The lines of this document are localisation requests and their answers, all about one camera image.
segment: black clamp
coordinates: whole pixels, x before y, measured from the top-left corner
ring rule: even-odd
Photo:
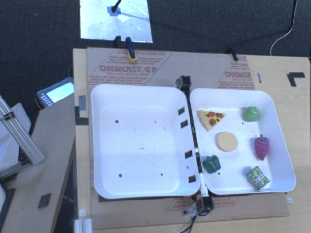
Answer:
[[[191,79],[190,76],[180,76],[176,82],[175,87],[181,91],[185,91],[185,89],[189,89],[191,86]]]
[[[209,197],[202,197],[202,207],[203,211],[201,211],[202,214],[208,214],[211,210],[214,209],[214,201],[213,201],[213,196]]]
[[[137,56],[135,54],[134,45],[130,37],[125,39],[126,47],[127,47],[127,56],[131,62],[135,62],[137,60]]]
[[[238,61],[239,59],[237,58],[237,55],[235,54],[235,51],[232,47],[228,47],[225,53],[232,54],[232,57],[235,61]]]
[[[117,36],[112,42],[112,47],[119,49],[121,47],[121,36]]]

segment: white plastic tray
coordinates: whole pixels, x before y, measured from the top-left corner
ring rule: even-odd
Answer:
[[[296,178],[288,155],[276,110],[270,96],[261,91],[195,89],[190,95],[201,161],[216,155],[221,169],[213,174],[204,169],[207,188],[219,195],[288,192],[294,189]],[[259,120],[244,121],[242,114],[249,106],[259,110]],[[201,124],[197,110],[223,112],[227,115],[211,131]],[[233,152],[223,152],[217,146],[217,135],[231,132],[238,141]],[[262,134],[269,138],[269,152],[264,161],[256,157],[254,140]],[[246,174],[258,166],[270,182],[255,190]]]
[[[101,196],[188,196],[197,192],[200,179],[187,101],[181,91],[103,84],[93,89],[91,105],[94,182]],[[192,156],[186,158],[189,151]]]

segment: cardboard sheet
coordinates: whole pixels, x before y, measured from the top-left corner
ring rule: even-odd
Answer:
[[[124,49],[87,49],[88,95],[102,83],[174,86],[181,75],[190,75],[195,88],[254,89],[245,56],[137,50],[131,63]],[[89,101],[91,207],[94,229],[189,223],[184,208],[191,197],[107,200],[94,188],[92,115]],[[288,216],[283,193],[214,198],[215,208],[198,222]]]

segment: white cable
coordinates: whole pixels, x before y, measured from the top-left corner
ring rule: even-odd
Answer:
[[[286,36],[288,36],[290,34],[290,32],[293,31],[293,27],[290,28],[290,30],[286,33],[286,35],[282,36],[281,38],[277,39],[272,46],[270,47],[270,56],[272,56],[272,48],[275,45],[276,42],[278,42],[279,40],[285,38]]]
[[[294,29],[294,20],[295,20],[295,15],[296,15],[296,10],[297,10],[297,3],[298,3],[298,0],[296,0],[295,11],[294,11],[294,15],[293,15],[293,23],[292,23],[292,26],[291,26],[290,30],[289,30],[284,36],[282,36],[281,38],[277,39],[277,40],[272,44],[272,46],[270,47],[270,56],[272,56],[272,48],[273,48],[273,46],[275,45],[275,43],[278,42],[279,40],[285,38],[286,36],[288,36],[288,35],[290,34],[291,31],[293,31],[293,29]]]

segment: monitor screen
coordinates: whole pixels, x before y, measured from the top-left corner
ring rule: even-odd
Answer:
[[[54,102],[58,102],[61,99],[67,97],[68,95],[70,95],[71,93],[74,92],[74,85],[73,83],[69,82],[67,84],[64,84],[52,91],[49,91],[47,93],[47,95],[49,96],[49,98]]]

